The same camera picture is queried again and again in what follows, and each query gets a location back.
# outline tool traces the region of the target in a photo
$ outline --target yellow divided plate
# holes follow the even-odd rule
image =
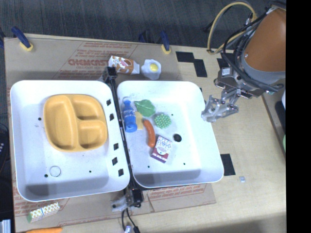
[[[104,110],[89,95],[51,96],[44,104],[44,125],[49,143],[60,151],[96,149],[108,137]]]

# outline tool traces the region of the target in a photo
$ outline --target blue water bottle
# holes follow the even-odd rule
[[[124,101],[124,105],[123,120],[125,131],[129,133],[135,132],[137,130],[135,111],[131,107],[131,102],[129,100]]]

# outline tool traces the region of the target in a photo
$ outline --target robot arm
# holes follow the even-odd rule
[[[237,113],[235,103],[239,97],[250,99],[282,88],[275,83],[285,78],[286,8],[272,5],[241,31],[233,53],[225,51],[229,40],[224,43],[221,56],[227,66],[220,69],[214,80],[223,89],[222,96],[209,96],[202,112],[202,118],[208,122]]]

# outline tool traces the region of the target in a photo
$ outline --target wooden table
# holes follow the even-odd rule
[[[159,45],[148,44],[158,49]],[[219,55],[209,55],[204,48],[171,46],[176,51],[192,52],[204,61],[207,78],[197,77],[193,63],[177,62],[177,80],[197,84],[205,100],[212,94],[220,98],[221,89],[213,84],[219,70]],[[162,68],[165,55],[155,56]],[[213,183],[215,204],[132,216],[142,233],[281,233],[286,226],[286,161],[284,149],[263,98],[237,102],[239,113],[212,123],[220,154],[230,154],[235,175]],[[121,233],[121,219],[111,219],[63,227],[64,233]]]

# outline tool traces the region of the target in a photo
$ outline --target gray floor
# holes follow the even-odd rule
[[[206,47],[203,31],[233,0],[0,0],[0,26],[8,37],[11,28],[25,33],[74,36],[107,40],[138,41],[138,35],[150,30],[156,42],[161,30],[170,44]],[[246,0],[258,15],[269,1]],[[218,47],[239,29],[249,11],[233,7],[219,22],[212,47]],[[0,123],[7,125],[4,51],[0,52]],[[10,178],[9,162],[0,176]]]

